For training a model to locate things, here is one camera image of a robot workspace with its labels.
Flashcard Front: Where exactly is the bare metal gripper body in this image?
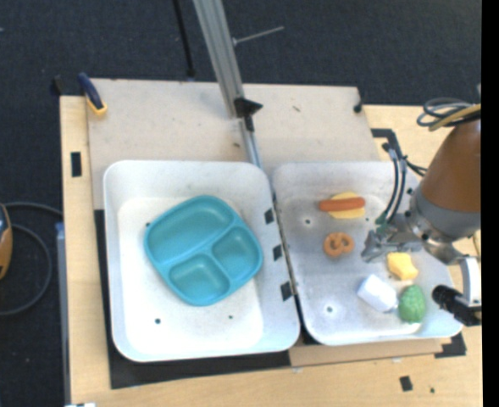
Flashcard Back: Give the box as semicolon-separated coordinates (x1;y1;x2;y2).
383;215;467;266

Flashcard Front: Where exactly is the yellow toy cheese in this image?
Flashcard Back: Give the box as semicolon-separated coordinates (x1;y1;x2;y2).
385;251;420;282

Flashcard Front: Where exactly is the orange pretzel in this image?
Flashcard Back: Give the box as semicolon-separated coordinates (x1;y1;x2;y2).
322;231;356;259

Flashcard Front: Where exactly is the white plastic tray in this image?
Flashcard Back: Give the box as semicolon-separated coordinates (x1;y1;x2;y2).
103;159;302;364
270;160;464;348

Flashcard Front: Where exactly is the yellow and orange hot dog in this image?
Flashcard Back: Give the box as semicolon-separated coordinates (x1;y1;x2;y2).
318;191;368;221

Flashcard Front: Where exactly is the green broccoli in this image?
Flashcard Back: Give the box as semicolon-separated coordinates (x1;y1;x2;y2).
396;283;428;325

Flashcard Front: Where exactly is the blue divided plate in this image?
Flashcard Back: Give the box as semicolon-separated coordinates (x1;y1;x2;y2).
142;194;264;308

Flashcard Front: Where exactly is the pale wood board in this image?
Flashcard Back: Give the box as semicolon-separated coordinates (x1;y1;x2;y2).
85;77;445;368

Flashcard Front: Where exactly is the black cylinder on white bracket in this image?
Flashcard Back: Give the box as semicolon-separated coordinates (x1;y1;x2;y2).
431;255;482;328

